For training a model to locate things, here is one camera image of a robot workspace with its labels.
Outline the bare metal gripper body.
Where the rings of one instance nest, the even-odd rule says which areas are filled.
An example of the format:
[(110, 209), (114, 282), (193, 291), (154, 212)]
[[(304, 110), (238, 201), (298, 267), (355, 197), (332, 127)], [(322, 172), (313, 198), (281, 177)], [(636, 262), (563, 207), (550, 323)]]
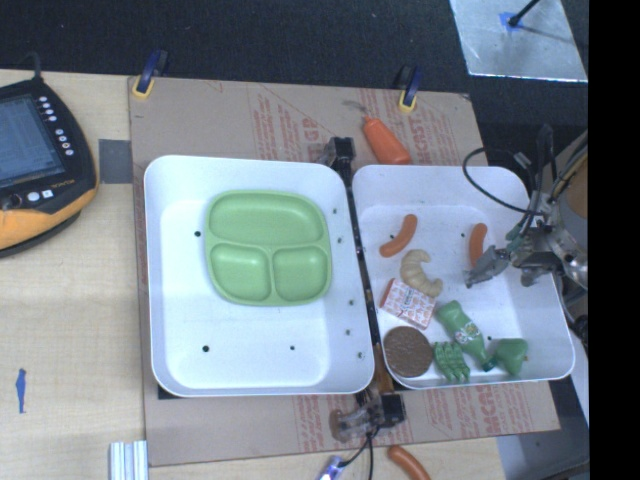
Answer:
[(559, 225), (539, 223), (526, 233), (517, 233), (508, 245), (511, 265), (541, 266), (546, 274), (564, 275), (588, 289), (588, 254), (572, 235)]

